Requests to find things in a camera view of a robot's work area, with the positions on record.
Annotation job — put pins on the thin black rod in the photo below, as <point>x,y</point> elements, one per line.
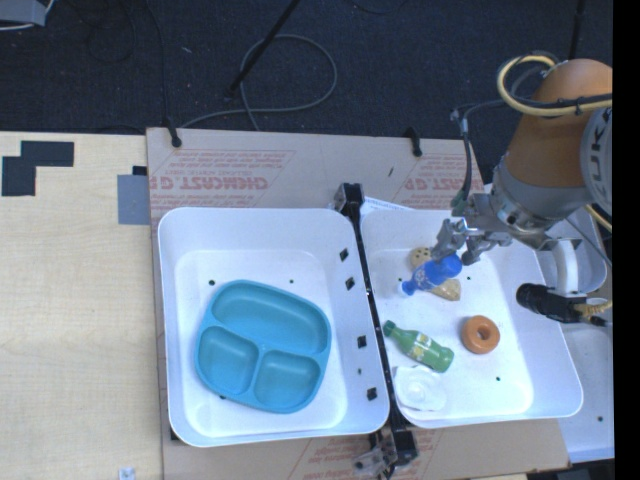
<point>376,313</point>

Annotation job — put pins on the blue bottle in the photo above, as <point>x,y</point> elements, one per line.
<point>432,273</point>

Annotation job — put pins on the pale yellow pizza slice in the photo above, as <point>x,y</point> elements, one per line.
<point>450,290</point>

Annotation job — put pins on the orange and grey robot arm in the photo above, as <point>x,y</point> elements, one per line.
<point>547,138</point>

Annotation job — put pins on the green bottle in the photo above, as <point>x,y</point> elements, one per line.
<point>425,349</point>

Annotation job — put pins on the orange doughnut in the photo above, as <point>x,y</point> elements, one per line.
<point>469,338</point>

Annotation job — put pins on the white printed paper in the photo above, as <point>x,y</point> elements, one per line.
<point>385,204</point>

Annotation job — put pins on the blue divided plate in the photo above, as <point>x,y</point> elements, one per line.
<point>265,345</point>

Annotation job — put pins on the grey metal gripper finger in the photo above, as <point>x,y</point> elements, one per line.
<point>450,238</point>
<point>482,245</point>

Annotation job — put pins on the white plastic tray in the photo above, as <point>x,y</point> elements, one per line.
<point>505,378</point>
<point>260,238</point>

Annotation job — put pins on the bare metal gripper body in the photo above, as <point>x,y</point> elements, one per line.
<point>482,213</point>

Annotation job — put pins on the beige chocolate chip biscuit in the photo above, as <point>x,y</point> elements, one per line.
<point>419,257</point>

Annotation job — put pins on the black cylinder on white bracket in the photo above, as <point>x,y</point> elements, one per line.
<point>542,300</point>

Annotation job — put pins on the brown cardboard board red print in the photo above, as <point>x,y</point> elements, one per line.
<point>300,178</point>

